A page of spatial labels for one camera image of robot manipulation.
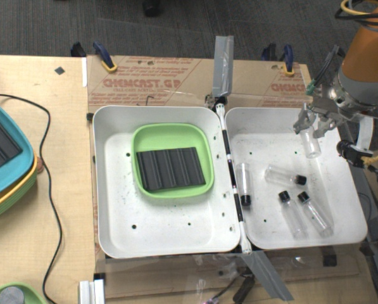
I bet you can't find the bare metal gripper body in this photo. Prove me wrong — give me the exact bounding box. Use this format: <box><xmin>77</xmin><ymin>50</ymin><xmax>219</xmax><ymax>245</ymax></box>
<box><xmin>308</xmin><ymin>84</ymin><xmax>378</xmax><ymax>122</ymax></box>

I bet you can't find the clear plastic bottle black cap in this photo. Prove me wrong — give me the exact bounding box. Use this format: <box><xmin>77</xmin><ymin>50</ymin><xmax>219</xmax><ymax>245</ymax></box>
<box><xmin>264</xmin><ymin>165</ymin><xmax>308</xmax><ymax>187</ymax></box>
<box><xmin>236</xmin><ymin>162</ymin><xmax>253</xmax><ymax>207</ymax></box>
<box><xmin>278</xmin><ymin>190</ymin><xmax>310</xmax><ymax>239</ymax></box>
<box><xmin>297</xmin><ymin>191</ymin><xmax>334</xmax><ymax>238</ymax></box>

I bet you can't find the thin black and white rod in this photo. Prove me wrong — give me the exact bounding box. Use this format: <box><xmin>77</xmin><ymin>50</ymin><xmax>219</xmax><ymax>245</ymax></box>
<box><xmin>214</xmin><ymin>103</ymin><xmax>253</xmax><ymax>255</ymax></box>

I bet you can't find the white plastic tray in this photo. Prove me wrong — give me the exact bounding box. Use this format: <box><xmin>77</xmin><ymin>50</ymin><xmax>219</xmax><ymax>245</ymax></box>
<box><xmin>224</xmin><ymin>106</ymin><xmax>369</xmax><ymax>251</ymax></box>
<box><xmin>92</xmin><ymin>104</ymin><xmax>242</xmax><ymax>260</ymax></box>

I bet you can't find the brown cardboard board red print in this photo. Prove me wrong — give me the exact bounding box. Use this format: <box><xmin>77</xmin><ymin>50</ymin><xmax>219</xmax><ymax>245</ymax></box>
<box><xmin>86</xmin><ymin>54</ymin><xmax>361</xmax><ymax>300</ymax></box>

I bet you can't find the green plate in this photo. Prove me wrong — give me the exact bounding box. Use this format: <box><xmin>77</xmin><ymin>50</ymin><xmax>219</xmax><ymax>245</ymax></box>
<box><xmin>0</xmin><ymin>169</ymin><xmax>39</xmax><ymax>222</ymax></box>
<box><xmin>0</xmin><ymin>281</ymin><xmax>49</xmax><ymax>304</ymax></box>
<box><xmin>130</xmin><ymin>122</ymin><xmax>215</xmax><ymax>200</ymax></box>

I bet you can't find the black ribbed pad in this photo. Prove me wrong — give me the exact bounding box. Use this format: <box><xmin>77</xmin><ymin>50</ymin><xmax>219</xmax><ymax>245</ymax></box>
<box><xmin>0</xmin><ymin>115</ymin><xmax>23</xmax><ymax>177</ymax></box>
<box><xmin>135</xmin><ymin>146</ymin><xmax>207</xmax><ymax>193</ymax></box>

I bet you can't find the black chair caster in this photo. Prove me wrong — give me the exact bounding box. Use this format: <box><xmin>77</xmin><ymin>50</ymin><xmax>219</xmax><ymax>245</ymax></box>
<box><xmin>142</xmin><ymin>0</ymin><xmax>161</xmax><ymax>18</ymax></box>

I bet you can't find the blue plate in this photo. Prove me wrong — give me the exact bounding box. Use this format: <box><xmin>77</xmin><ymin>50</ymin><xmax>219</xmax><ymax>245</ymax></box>
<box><xmin>0</xmin><ymin>101</ymin><xmax>35</xmax><ymax>201</ymax></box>

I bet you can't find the yellow plate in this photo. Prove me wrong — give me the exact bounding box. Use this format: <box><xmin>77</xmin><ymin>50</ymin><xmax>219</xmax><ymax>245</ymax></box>
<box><xmin>0</xmin><ymin>155</ymin><xmax>38</xmax><ymax>213</ymax></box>

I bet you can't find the grey metal cylinder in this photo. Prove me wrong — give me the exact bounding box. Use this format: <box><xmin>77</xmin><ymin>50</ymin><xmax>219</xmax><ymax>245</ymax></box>
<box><xmin>0</xmin><ymin>286</ymin><xmax>26</xmax><ymax>304</ymax></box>

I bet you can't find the black cylinder on white bracket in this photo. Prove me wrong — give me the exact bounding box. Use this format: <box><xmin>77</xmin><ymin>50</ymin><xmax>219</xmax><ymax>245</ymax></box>
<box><xmin>336</xmin><ymin>115</ymin><xmax>375</xmax><ymax>168</ymax></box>

